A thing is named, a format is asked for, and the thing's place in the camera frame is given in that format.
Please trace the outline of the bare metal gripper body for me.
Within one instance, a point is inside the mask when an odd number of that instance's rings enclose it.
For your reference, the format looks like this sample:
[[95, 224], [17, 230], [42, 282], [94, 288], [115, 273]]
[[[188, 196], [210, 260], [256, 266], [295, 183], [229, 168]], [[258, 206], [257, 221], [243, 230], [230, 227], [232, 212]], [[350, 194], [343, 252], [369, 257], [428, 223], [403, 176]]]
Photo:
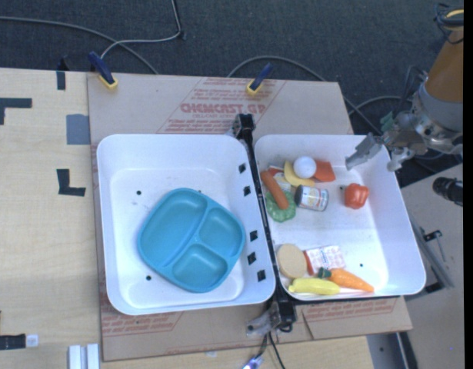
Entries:
[[390, 112], [381, 119], [381, 139], [395, 155], [424, 155], [428, 150], [445, 155], [462, 155], [462, 133], [450, 127], [422, 104]]

